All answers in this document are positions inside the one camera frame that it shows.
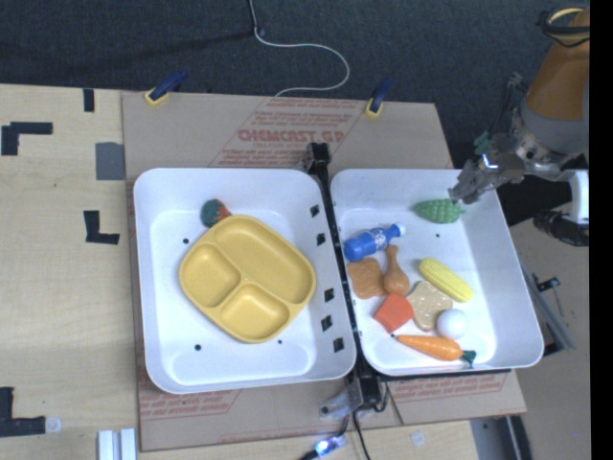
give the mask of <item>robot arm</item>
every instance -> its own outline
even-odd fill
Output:
[[[573,16],[569,25],[557,25],[558,20],[569,16]],[[571,182],[575,185],[573,202],[583,206],[563,219],[577,225],[581,237],[559,238],[575,245],[587,244],[584,227],[589,223],[588,199],[577,188],[580,185],[581,192],[587,192],[587,172],[567,171],[564,165],[589,147],[590,10],[555,9],[543,15],[540,24],[543,32],[556,42],[519,106],[513,110],[510,131],[487,133],[485,138],[482,135],[478,139],[481,156],[477,161],[466,162],[449,195],[454,201],[469,204],[485,191],[508,182],[521,182],[527,174],[555,182]],[[517,77],[510,84],[517,85]],[[543,221],[541,225],[537,224],[544,229],[547,223]]]

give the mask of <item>toy kitchen sink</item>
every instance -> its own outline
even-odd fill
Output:
[[[464,206],[453,223],[434,223],[412,209],[418,202],[447,197],[458,173],[346,170],[323,190],[321,180],[291,169],[179,168],[141,174],[134,208],[145,361],[153,382],[185,394],[338,379],[359,359],[390,380],[537,363],[542,335],[495,191]],[[254,236],[256,245],[266,245],[267,255],[261,258],[249,242],[254,233],[249,223],[235,224],[237,232],[231,225],[220,230],[196,257],[208,277],[220,278],[215,301],[203,310],[186,294],[180,268],[195,247],[211,239],[207,232],[217,225],[207,228],[200,211],[215,198],[239,216],[237,221],[255,220],[283,243]],[[332,224],[327,213],[333,213]],[[400,344],[373,318],[384,296],[354,294],[345,270],[348,261],[340,255],[342,242],[390,223],[406,229],[393,244],[412,287],[423,279],[419,262],[431,257],[473,288],[469,302],[454,302],[468,319],[458,343],[476,352],[472,366],[440,361]],[[300,254],[296,259],[289,246]],[[382,252],[372,257],[385,267]],[[283,262],[276,265],[275,258]],[[263,284],[253,276],[258,266],[265,268]],[[245,320],[246,312],[258,320]],[[395,334],[435,332],[425,333],[409,321]]]

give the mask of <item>blue bottle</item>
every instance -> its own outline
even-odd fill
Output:
[[[387,227],[376,227],[345,241],[343,253],[352,263],[387,247],[393,237],[404,235],[404,225],[395,223]]]

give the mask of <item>yellow corn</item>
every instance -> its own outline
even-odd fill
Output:
[[[446,265],[427,257],[420,262],[421,276],[458,302],[467,302],[474,292],[468,283]]]

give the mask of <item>white cable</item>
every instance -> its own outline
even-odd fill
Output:
[[[326,51],[329,51],[337,55],[341,59],[343,64],[345,65],[345,70],[346,70],[345,78],[343,78],[341,81],[339,81],[335,85],[331,85],[329,87],[290,87],[290,88],[286,88],[282,90],[281,92],[277,92],[277,94],[275,94],[275,97],[279,97],[282,94],[285,94],[287,92],[294,92],[297,90],[311,90],[311,91],[314,90],[314,91],[320,91],[320,92],[326,91],[326,90],[333,90],[335,88],[342,87],[347,82],[347,80],[349,79],[351,69],[345,57],[343,57],[343,55],[341,55],[338,51],[330,48],[329,46],[324,46],[323,44],[315,44],[315,43],[310,43],[310,42],[298,43],[298,44],[279,44],[279,43],[266,41],[258,33],[258,19],[256,17],[256,11],[254,9],[253,0],[249,0],[249,8],[251,11],[251,18],[253,20],[253,25],[254,25],[254,28],[253,28],[254,36],[261,44],[265,44],[266,46],[272,46],[274,48],[318,48],[318,49],[322,49],[322,50],[326,50]]]

